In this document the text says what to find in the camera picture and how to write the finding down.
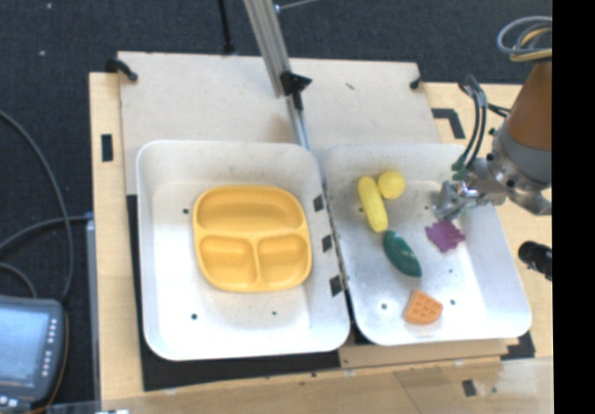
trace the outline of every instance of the wooden table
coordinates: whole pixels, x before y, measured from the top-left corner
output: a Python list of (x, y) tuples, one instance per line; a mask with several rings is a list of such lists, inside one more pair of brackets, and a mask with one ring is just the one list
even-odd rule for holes
[[(485, 85), (483, 88), (492, 103), (502, 106), (510, 106), (520, 89), (518, 86), (495, 85)], [(344, 410), (351, 407), (354, 412), (374, 412), (375, 409), (382, 411), (386, 406), (394, 405), (399, 406), (402, 412), (413, 413), (430, 412), (422, 407), (422, 400), (427, 399), (423, 390), (414, 390), (419, 397), (412, 398), (412, 389), (418, 383), (421, 383), (417, 386), (420, 387), (427, 386), (429, 382), (433, 386), (431, 389), (440, 390), (445, 383), (458, 386), (461, 376), (481, 377), (484, 374), (493, 377), (494, 373), (509, 373), (511, 369), (514, 376), (521, 376), (526, 375), (524, 370), (528, 369), (537, 381), (549, 384), (553, 363), (552, 286), (543, 275), (528, 271), (517, 260), (533, 310), (531, 336), (537, 359), (528, 364), (517, 367), (499, 361), (499, 355), (505, 353), (516, 340), (451, 343), (447, 352), (440, 346), (424, 349), (403, 347), (397, 354), (376, 346), (356, 347), (347, 343), (341, 350), (342, 358), (349, 360), (349, 363), (337, 370), (144, 392), (126, 212), (119, 75), (92, 73), (89, 76), (89, 90), (99, 301), (100, 395), (105, 408), (121, 407), (122, 400), (129, 399), (130, 406), (142, 406), (143, 412), (189, 412), (189, 406), (202, 407), (208, 412), (246, 413), (247, 408), (250, 411), (249, 407), (259, 412), (277, 412), (281, 409), (285, 412), (302, 412), (301, 409), (306, 410), (307, 406), (316, 406), (321, 411), (334, 411), (341, 406)], [(430, 108), (455, 110), (463, 128), (470, 134), (473, 105), (456, 85), (427, 83), (422, 84), (418, 91), (425, 92)], [(488, 127), (499, 126), (501, 120), (497, 116), (490, 115), (489, 118)], [(447, 120), (437, 119), (436, 125), (443, 142), (464, 143), (456, 140)], [(103, 160), (102, 135), (111, 135), (112, 139), (113, 155), (108, 162)], [(510, 250), (515, 256), (521, 243), (527, 240), (551, 247), (551, 217), (533, 217), (509, 202), (499, 207), (498, 213)], [(487, 367), (478, 367), (485, 363)], [(417, 377), (410, 374), (411, 367), (416, 368)], [(532, 402), (527, 404), (532, 410), (523, 412), (538, 412), (535, 410), (536, 402), (540, 408), (541, 404), (547, 407), (552, 395), (553, 392), (540, 395), (543, 399), (539, 401), (532, 397)], [(453, 402), (463, 402), (464, 398), (465, 395), (461, 395), (460, 399)]]

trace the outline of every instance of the dark background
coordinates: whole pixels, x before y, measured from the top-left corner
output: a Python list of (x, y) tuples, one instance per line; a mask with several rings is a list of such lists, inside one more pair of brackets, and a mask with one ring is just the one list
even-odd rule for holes
[[(236, 50), (257, 55), (242, 0), (225, 4)], [(473, 73), (483, 83), (520, 84), (529, 67), (499, 53), (496, 35), (552, 9), (553, 0), (325, 0), (282, 12), (281, 24), (290, 57), (414, 61), (426, 81)], [(103, 71), (119, 50), (219, 53), (223, 45), (217, 0), (0, 0), (0, 110), (29, 131), (69, 212), (80, 215), (92, 210), (88, 73)], [(0, 241), (59, 216), (33, 151), (0, 121)], [(71, 352), (58, 402), (93, 397), (84, 225), (76, 223), (74, 235)], [(0, 261), (29, 275), (40, 296), (56, 298), (66, 247), (56, 226), (8, 247)], [(27, 296), (5, 273), (0, 293)]]

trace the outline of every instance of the black strip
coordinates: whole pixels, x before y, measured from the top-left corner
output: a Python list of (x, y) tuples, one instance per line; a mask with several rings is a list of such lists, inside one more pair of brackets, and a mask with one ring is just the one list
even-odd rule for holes
[(101, 135), (101, 161), (113, 161), (112, 135)]
[(324, 200), (323, 197), (321, 195), (319, 195), (318, 197), (316, 197), (316, 199), (314, 199), (314, 210), (316, 212), (318, 212), (319, 210), (323, 210), (324, 209)]
[(475, 384), (473, 383), (473, 380), (463, 381), (463, 391), (465, 391), (466, 397), (472, 397), (474, 395), (477, 395), (477, 389), (475, 389)]
[(330, 279), (331, 283), (331, 294), (333, 297), (343, 291), (343, 284), (341, 283), (341, 277), (339, 275)]
[(313, 372), (340, 367), (338, 350), (328, 353), (181, 362), (166, 360), (151, 351), (142, 334), (137, 197), (135, 195), (127, 196), (126, 204), (128, 207), (130, 248), (132, 251), (135, 294), (139, 314), (140, 361), (145, 391), (155, 391), (206, 382)]
[(465, 139), (465, 131), (461, 126), (461, 121), (458, 119), (458, 114), (451, 108), (432, 108), (431, 114), (434, 118), (445, 118), (450, 123), (450, 128), (457, 140)]
[(509, 353), (500, 356), (502, 361), (508, 359), (524, 359), (524, 358), (535, 358), (536, 347), (533, 344), (531, 333), (527, 331), (524, 335), (519, 337), (519, 344), (509, 346)]
[(323, 239), (323, 252), (326, 252), (326, 250), (329, 250), (330, 248), (332, 248), (332, 246), (333, 246), (333, 236), (327, 235)]

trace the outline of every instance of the yellow round object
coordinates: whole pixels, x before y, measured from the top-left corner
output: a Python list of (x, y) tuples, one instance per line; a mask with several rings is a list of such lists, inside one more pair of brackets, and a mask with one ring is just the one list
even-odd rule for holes
[(385, 199), (396, 199), (405, 190), (405, 178), (394, 169), (384, 171), (378, 178), (378, 189)]

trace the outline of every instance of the white tray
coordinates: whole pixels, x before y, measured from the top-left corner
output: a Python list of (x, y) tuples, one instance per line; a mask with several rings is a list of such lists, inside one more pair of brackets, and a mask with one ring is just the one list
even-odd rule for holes
[[(347, 276), (355, 322), (370, 341), (402, 345), (427, 341), (506, 339), (522, 335), (531, 310), (494, 207), (469, 210), (455, 221), (467, 240), (442, 253), (426, 236), (436, 219), (431, 204), (450, 166), (461, 155), (456, 145), (403, 143), (344, 145), (329, 151), (325, 177), (338, 249)], [(406, 179), (403, 195), (386, 201), (389, 229), (414, 250), (421, 278), (401, 274), (361, 211), (356, 184), (364, 175), (397, 169)], [(443, 304), (428, 326), (403, 320), (413, 288)]]
[[(146, 341), (170, 360), (332, 351), (349, 335), (344, 294), (318, 164), (289, 143), (159, 140), (138, 157), (140, 277)], [(312, 269), (298, 287), (232, 293), (211, 286), (194, 252), (192, 207), (225, 184), (271, 184), (295, 195), (308, 220)]]

